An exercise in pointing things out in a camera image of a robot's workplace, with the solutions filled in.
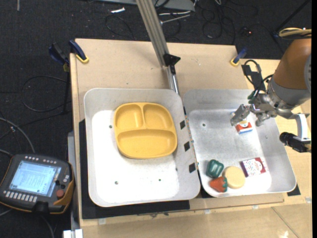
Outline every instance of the wooden table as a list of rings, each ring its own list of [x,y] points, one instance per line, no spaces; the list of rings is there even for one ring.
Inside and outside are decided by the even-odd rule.
[[[79,127],[85,118],[83,98],[92,88],[169,88],[165,69],[160,68],[151,42],[77,39],[89,57],[82,64],[70,54],[73,124],[77,191],[81,191]],[[234,46],[168,43],[172,55],[181,57],[176,75],[180,96],[190,89],[252,89],[241,66],[229,61],[237,55]],[[263,77],[274,73],[278,60],[256,60]],[[307,101],[294,112],[311,112]],[[296,122],[276,118],[280,132],[297,134]],[[311,154],[286,147],[300,195],[287,193],[202,198],[190,200],[190,210],[158,214],[131,215],[104,219],[81,218],[81,194],[78,200],[79,225],[84,237],[312,237]]]

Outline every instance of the button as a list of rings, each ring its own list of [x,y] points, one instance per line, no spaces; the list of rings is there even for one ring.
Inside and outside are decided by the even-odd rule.
[[[62,197],[64,197],[65,192],[62,189],[59,189],[58,191],[56,191],[56,196],[58,199],[61,199]]]

